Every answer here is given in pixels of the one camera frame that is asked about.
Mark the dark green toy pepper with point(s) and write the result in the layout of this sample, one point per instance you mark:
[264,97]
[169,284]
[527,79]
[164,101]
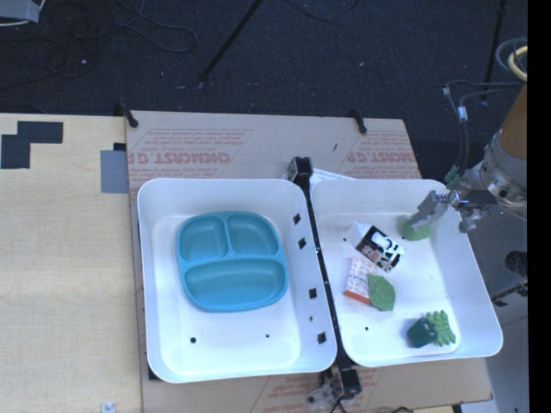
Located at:
[421,333]

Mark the thin black and white rod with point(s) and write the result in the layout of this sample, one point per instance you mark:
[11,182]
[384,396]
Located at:
[323,269]

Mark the blue divided plate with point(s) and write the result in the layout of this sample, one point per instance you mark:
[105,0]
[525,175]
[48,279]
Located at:
[234,280]

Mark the white plastic tray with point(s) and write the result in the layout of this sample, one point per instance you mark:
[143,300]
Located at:
[241,347]
[430,282]

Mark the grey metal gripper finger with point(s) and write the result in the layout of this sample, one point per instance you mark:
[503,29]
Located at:
[428,210]
[468,221]

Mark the black cylinder on white bracket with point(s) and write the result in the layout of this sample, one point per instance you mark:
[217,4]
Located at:
[516,263]

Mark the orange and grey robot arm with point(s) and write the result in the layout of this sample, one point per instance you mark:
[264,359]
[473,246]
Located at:
[516,127]

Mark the brown cardboard board red print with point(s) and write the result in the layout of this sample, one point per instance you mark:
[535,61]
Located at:
[258,144]

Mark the light green round disc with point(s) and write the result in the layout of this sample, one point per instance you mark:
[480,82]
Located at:
[419,232]

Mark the green toy leaf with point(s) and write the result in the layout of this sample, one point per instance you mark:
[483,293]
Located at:
[382,293]

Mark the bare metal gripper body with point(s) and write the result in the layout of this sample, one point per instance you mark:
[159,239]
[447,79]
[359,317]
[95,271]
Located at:
[478,198]

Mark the black and white carton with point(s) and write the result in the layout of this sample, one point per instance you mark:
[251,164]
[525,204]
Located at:
[379,245]

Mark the orange and white packet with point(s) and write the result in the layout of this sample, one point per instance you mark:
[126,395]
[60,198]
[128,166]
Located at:
[356,280]

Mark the light green toy lettuce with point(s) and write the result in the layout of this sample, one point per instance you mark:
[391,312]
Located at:
[445,329]

